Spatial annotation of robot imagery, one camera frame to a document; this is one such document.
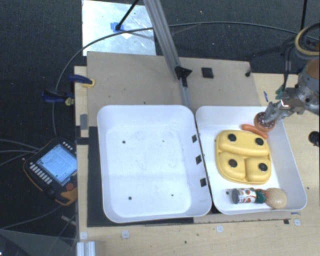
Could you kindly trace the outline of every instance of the table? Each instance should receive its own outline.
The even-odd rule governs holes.
[[[193,62],[192,59],[185,59],[189,63]],[[228,68],[225,72],[232,72],[233,68],[238,67],[236,62],[233,65],[221,60],[220,63]],[[75,73],[86,76],[87,67],[76,66]],[[263,92],[267,92],[268,98],[273,100],[274,92],[283,82],[283,75],[252,73],[251,76],[258,104],[267,106]],[[292,87],[296,82],[297,76],[290,75],[288,86]],[[81,136],[84,138],[88,137],[88,127],[83,119],[88,114],[90,104],[88,90],[90,88],[75,84],[76,125],[80,127]],[[246,101],[249,105],[250,101],[257,105],[257,99],[247,98]],[[226,216],[223,214],[215,214],[216,221],[208,220],[213,223],[205,223],[204,218],[200,223],[193,224],[87,227],[88,145],[78,144],[80,240],[95,241],[98,256],[316,255],[320,250],[319,149],[308,141],[308,135],[311,131],[319,131],[319,118],[309,112],[303,115],[295,114],[285,119],[284,125],[307,194],[307,205],[299,212],[279,212],[274,220],[261,213],[255,221],[249,221],[250,219],[242,217],[242,214],[235,215],[233,219],[224,218]],[[129,238],[123,238],[122,231],[129,231]]]

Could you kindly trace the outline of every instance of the white tray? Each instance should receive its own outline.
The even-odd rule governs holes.
[[[208,213],[212,199],[188,108],[108,105],[99,110],[97,123],[103,209],[111,221]]]
[[[218,172],[215,160],[215,139],[224,130],[240,130],[240,125],[253,125],[257,113],[265,107],[251,106],[203,106],[196,112],[205,166],[215,207],[226,215],[267,211],[301,210],[307,204],[307,196],[292,154],[283,123],[270,131],[267,142],[271,153],[271,177],[263,185],[245,185],[224,179]],[[280,188],[287,195],[285,208],[276,210],[265,203],[234,204],[231,191],[234,188]]]

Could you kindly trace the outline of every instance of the blue screen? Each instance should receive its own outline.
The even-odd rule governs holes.
[[[77,159],[62,145],[58,144],[37,162],[62,186],[77,170]]]

